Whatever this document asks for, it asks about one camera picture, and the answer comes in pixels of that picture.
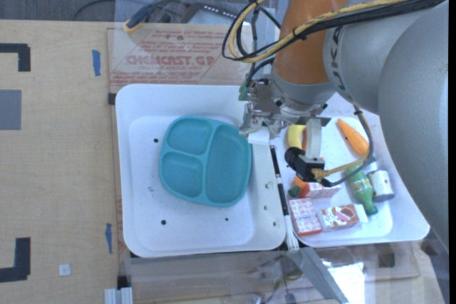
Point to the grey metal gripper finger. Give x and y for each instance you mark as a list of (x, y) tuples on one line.
[(246, 130), (275, 130)]

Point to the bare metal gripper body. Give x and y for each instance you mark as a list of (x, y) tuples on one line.
[(263, 101)]

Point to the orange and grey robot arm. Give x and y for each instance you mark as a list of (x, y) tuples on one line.
[(392, 82)]

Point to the yellow banana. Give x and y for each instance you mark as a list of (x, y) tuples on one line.
[(294, 136)]

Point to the blue divided plate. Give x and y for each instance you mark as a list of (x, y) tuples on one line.
[(206, 162)]

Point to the orange fruit with green stem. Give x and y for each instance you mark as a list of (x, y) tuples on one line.
[(301, 188)]

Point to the white and orange flat carton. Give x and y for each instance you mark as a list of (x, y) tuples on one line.
[(322, 189)]

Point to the orange carrot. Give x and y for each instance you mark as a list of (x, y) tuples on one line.
[(354, 139)]

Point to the orange patterned square carton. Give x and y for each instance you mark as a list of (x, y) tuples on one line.
[(304, 219)]

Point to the green bottle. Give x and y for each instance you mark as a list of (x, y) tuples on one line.
[(361, 188)]

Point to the white plastic tray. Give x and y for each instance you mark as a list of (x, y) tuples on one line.
[(199, 224), (388, 224)]

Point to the orange and white long carton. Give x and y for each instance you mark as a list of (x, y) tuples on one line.
[(340, 217)]

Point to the brown cardboard board red print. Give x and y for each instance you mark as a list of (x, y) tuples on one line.
[(160, 60)]

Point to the silver can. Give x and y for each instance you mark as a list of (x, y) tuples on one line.
[(383, 187)]

